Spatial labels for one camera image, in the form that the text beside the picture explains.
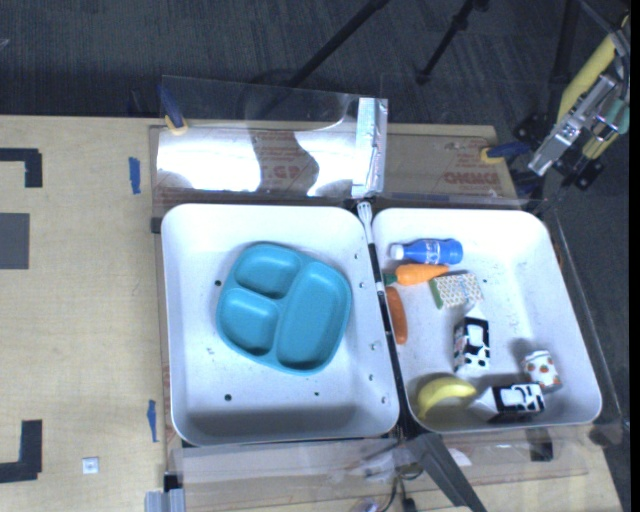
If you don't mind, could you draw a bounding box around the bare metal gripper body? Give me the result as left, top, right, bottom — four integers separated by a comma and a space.
563, 73, 630, 146

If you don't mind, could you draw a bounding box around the brown cardboard board, red print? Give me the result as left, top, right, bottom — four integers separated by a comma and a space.
148, 121, 591, 506

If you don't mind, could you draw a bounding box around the white plastic tray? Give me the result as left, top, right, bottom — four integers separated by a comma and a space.
159, 202, 402, 447
371, 207, 604, 434

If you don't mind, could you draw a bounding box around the blue bottle with white cap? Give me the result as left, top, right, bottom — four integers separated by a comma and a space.
388, 237, 465, 266

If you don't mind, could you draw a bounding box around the patterned packet with green edge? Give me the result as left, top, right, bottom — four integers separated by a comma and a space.
428, 271, 485, 310

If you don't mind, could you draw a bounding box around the orange carrot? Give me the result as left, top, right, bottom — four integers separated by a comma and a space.
382, 263, 450, 287

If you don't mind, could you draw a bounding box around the black and white cow carton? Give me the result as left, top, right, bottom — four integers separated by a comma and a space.
452, 315, 491, 374
487, 381, 547, 417

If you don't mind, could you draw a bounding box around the white can with orange print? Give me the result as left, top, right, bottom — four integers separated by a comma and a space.
520, 349, 563, 391

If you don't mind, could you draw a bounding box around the orange sausage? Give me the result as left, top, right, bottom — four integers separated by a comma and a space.
384, 285, 409, 346

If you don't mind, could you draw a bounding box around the yellow banana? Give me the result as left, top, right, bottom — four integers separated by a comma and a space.
416, 375, 479, 421

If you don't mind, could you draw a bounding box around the blue divided plate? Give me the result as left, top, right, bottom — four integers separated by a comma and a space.
214, 241, 354, 377

